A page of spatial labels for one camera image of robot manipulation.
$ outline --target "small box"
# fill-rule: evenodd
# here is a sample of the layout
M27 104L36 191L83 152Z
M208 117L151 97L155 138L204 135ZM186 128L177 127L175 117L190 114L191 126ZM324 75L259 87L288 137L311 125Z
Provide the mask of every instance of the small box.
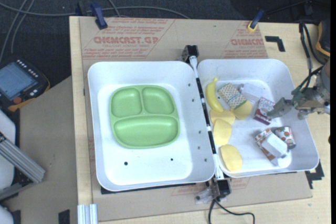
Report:
M269 125L271 121L267 118L267 112L271 111L274 105L274 102L261 97L253 119L260 121L263 124Z

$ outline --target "food box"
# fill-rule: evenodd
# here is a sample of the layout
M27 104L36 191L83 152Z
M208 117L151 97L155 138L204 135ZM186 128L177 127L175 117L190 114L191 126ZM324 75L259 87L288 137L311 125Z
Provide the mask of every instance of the food box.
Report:
M274 59L203 60L197 71L203 90L218 78L216 91L231 83L244 89L242 94L253 105L246 119L236 119L232 124L228 141L242 156L241 169L230 172L220 154L212 151L213 141L208 131L213 125L207 126L196 75L190 65L182 61L97 62L89 69L88 83L97 178L103 188L124 191L205 182L218 168L224 177L247 177L310 170L317 166L319 157L307 122L298 120L294 109L273 119L267 126L290 126L295 136L297 146L279 161L279 165L271 163L254 141L255 135L266 128L253 119L260 98L274 102L282 97L291 99L294 85L282 62ZM131 115L122 112L116 119L111 116L111 109L118 102L111 103L111 100L122 89L135 89L129 95L135 102L132 105L135 109L126 109ZM162 102L159 105L162 110L156 106L150 108L155 103L152 99ZM122 106L129 106L128 101L123 104L123 97L120 100ZM230 109L223 99L218 100L224 109ZM114 123L132 123L130 128L124 124L118 129L119 133L121 130L127 134L126 129L141 129L142 121L138 119L142 115L147 124L144 130L150 130L151 135L158 135L166 128L167 132L163 132L168 137L166 142L154 145L146 142L139 147L139 142L130 146L118 141ZM165 120L157 120L157 117L164 117L169 123L165 125L162 123ZM215 147L219 153L220 146Z

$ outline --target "handheld device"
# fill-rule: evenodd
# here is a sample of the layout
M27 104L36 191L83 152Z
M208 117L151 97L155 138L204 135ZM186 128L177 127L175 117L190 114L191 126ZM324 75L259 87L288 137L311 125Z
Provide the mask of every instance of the handheld device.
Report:
M50 89L44 74L20 57L0 64L0 108L15 112Z

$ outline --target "can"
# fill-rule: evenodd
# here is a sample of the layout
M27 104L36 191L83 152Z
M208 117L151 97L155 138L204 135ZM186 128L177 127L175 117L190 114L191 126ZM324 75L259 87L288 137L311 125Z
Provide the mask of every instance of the can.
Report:
M288 145L289 150L296 147L292 129L289 126L277 128L275 134Z

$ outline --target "yellow fruit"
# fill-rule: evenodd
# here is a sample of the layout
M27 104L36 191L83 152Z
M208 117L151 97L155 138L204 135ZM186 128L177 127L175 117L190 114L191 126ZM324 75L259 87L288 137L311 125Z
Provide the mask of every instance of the yellow fruit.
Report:
M206 88L205 88L205 99L206 102L208 103L208 105L215 111L217 112L223 112L224 109L221 105L221 103L219 102L219 100L217 99L216 95L215 95L215 88L216 88L216 81L218 79L215 78L212 82L210 82Z

